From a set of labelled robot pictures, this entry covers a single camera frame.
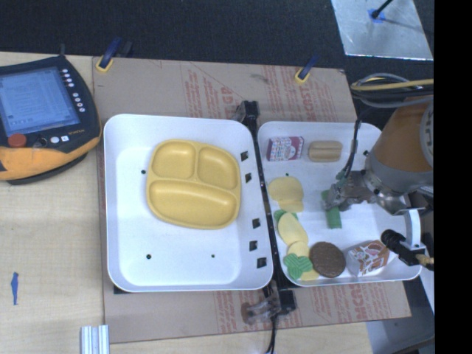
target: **wooden table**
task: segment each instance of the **wooden table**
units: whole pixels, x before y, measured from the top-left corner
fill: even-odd
[[[0,66],[50,55],[0,52]],[[92,88],[92,58],[67,57]],[[0,353],[80,352],[80,328],[104,324],[97,157],[21,186],[0,183]],[[18,274],[18,299],[10,285]],[[112,344],[115,353],[264,353],[270,332]],[[276,351],[371,353],[365,323],[284,329]]]

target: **cardboard sheet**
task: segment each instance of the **cardboard sheet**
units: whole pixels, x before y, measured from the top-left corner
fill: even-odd
[[[244,100],[258,101],[261,124],[271,120],[355,121],[342,70],[312,69],[302,85],[294,82],[297,70],[289,66],[117,58],[107,73],[94,70],[94,98],[103,122],[121,113],[231,119]],[[110,327],[111,343],[271,329],[266,323],[244,323],[240,312],[242,304],[262,300],[262,291],[119,292],[106,265],[101,146],[97,162],[105,323]],[[294,293],[297,309],[280,319],[279,328],[411,316],[402,282],[295,288]]]

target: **brown cookie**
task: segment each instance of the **brown cookie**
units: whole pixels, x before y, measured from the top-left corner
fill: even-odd
[[[310,248],[313,268],[324,277],[335,278],[346,268],[343,252],[332,243],[320,241]]]

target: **red button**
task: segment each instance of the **red button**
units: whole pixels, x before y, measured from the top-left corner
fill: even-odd
[[[22,148],[27,145],[27,138],[22,133],[14,133],[8,137],[8,145],[11,148]]]

